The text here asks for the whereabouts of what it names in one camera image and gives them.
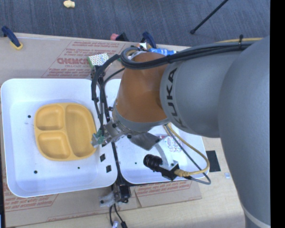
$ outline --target cardboard sheet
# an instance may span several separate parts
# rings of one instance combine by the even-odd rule
[[[0,87],[11,78],[90,78],[91,68],[87,56],[104,52],[110,56],[120,54],[130,45],[137,44],[15,34],[23,44],[22,50],[14,49],[8,38],[0,38]],[[185,49],[185,47],[164,47],[170,50]],[[115,71],[120,67],[120,62],[116,61],[110,70]],[[6,181],[1,112],[0,142],[6,227],[92,216],[109,211],[108,207],[100,207],[98,197],[107,195],[111,191],[110,187],[32,198],[15,196],[9,190]],[[129,203],[121,205],[120,210],[201,199],[198,184],[189,180],[135,186],[131,187],[131,192]]]

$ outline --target gray carpet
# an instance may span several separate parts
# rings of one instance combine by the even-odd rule
[[[14,32],[95,39],[125,32],[130,41],[148,31],[157,44],[179,46],[270,34],[270,0],[229,0],[194,35],[190,31],[223,0],[72,0],[74,9],[63,1],[0,0],[0,37],[4,25]]]

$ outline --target connector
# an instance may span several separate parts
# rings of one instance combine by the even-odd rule
[[[96,148],[98,145],[103,144],[105,141],[105,137],[102,136],[101,129],[98,129],[97,133],[94,133],[92,136],[91,144],[94,148]]]
[[[118,228],[119,226],[119,222],[118,221],[114,221],[112,228]]]
[[[96,71],[109,59],[109,55],[107,53],[97,54],[88,56],[87,60],[91,66],[91,79],[93,80],[96,74]]]
[[[149,167],[152,171],[160,172],[163,177],[165,177],[171,181],[177,177],[177,175],[174,172],[180,168],[178,163],[173,164],[169,170],[166,168],[163,168],[161,166],[162,165],[162,158],[155,156],[155,155],[152,155],[152,154],[147,154],[144,157],[143,164],[146,167]]]
[[[122,225],[122,228],[128,228],[124,221],[122,223],[120,223],[120,224]]]

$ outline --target yellow divided plate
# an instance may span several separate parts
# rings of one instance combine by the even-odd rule
[[[40,153],[53,161],[87,158],[96,148],[91,144],[96,132],[93,116],[77,103],[47,104],[34,119],[35,137]]]

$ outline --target black tripod leg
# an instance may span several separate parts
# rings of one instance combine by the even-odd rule
[[[190,31],[191,34],[194,34],[195,31],[201,27],[213,14],[216,13],[228,0],[224,0],[216,9],[214,9],[197,27]]]

